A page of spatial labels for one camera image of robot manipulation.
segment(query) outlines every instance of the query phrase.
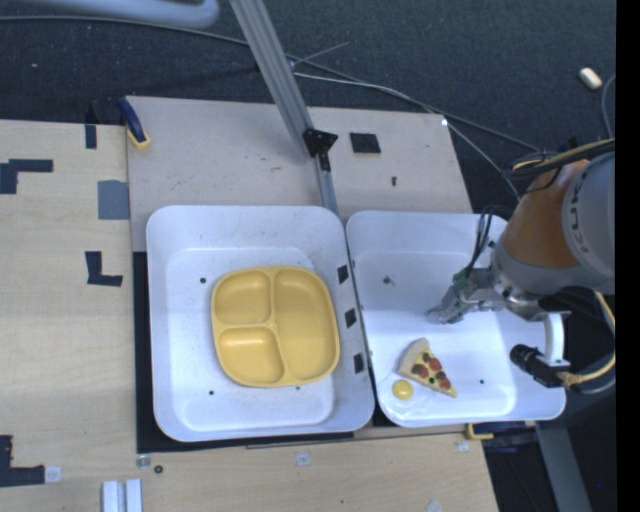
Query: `pizza slice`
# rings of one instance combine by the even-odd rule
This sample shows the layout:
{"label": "pizza slice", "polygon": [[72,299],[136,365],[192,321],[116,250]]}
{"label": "pizza slice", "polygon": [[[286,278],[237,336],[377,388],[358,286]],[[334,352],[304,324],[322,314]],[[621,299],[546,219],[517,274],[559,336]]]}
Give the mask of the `pizza slice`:
{"label": "pizza slice", "polygon": [[409,345],[400,359],[398,373],[450,397],[458,396],[426,338],[419,338]]}

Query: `yellow cable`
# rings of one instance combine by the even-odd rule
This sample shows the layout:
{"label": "yellow cable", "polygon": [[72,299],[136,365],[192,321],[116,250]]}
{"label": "yellow cable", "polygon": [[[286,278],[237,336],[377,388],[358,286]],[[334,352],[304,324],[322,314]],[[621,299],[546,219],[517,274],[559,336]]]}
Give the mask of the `yellow cable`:
{"label": "yellow cable", "polygon": [[[600,307],[602,308],[602,312],[604,313],[605,319],[607,320],[607,324],[613,333],[613,337],[616,336],[616,319],[613,313],[611,312],[611,308],[607,304],[604,296],[600,292],[594,292],[598,302],[600,303]],[[572,386],[574,384],[581,384],[583,382],[596,379],[601,375],[604,375],[608,372],[613,366],[616,364],[616,352],[613,351],[611,354],[611,359],[599,370],[595,370],[591,373],[570,373],[570,372],[559,372],[558,377],[564,382],[565,386]]]}

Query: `yellow divided plate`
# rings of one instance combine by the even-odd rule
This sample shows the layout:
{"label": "yellow divided plate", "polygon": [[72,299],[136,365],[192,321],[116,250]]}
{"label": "yellow divided plate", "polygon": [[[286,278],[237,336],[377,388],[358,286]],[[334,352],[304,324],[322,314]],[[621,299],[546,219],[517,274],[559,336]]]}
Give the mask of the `yellow divided plate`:
{"label": "yellow divided plate", "polygon": [[253,267],[224,275],[213,289],[211,320],[222,369],[245,386],[307,384],[338,364],[331,295],[306,268]]}

